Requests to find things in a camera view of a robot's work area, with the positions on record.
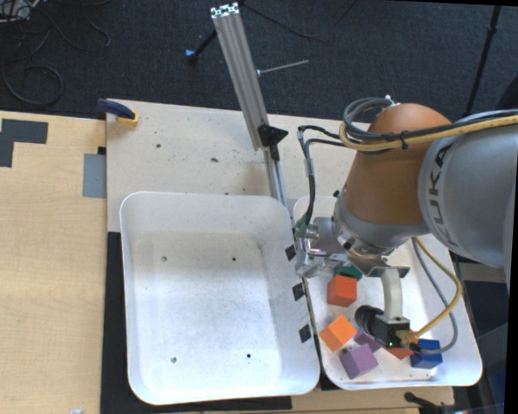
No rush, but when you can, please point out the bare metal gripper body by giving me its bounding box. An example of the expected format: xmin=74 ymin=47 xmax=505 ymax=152
xmin=293 ymin=214 xmax=356 ymax=271

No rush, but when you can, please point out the green cube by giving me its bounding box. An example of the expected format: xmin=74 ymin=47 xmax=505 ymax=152
xmin=333 ymin=262 xmax=365 ymax=282

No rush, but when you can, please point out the dark orange cube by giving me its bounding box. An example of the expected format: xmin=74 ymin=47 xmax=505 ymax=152
xmin=325 ymin=273 xmax=360 ymax=309
xmin=384 ymin=345 xmax=415 ymax=362

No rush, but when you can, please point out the thin black rod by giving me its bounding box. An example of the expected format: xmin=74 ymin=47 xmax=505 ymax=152
xmin=282 ymin=220 xmax=331 ymax=377

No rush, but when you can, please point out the light orange cube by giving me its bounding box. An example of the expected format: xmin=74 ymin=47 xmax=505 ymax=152
xmin=317 ymin=312 xmax=360 ymax=355

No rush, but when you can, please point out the purple cube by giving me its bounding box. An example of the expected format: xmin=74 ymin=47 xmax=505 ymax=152
xmin=337 ymin=341 xmax=381 ymax=383
xmin=353 ymin=329 xmax=384 ymax=355

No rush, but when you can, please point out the white plastic tray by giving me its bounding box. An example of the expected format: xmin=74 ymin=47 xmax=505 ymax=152
xmin=281 ymin=193 xmax=494 ymax=399
xmin=107 ymin=186 xmax=332 ymax=414

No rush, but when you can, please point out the blue cube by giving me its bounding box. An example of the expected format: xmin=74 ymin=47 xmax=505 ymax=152
xmin=408 ymin=337 xmax=446 ymax=371

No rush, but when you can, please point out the pale flat board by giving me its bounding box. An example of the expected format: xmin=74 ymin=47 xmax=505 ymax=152
xmin=86 ymin=98 xmax=473 ymax=414

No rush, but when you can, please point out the black cylinder on white bracket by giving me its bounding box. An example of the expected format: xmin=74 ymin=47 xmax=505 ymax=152
xmin=352 ymin=262 xmax=416 ymax=350

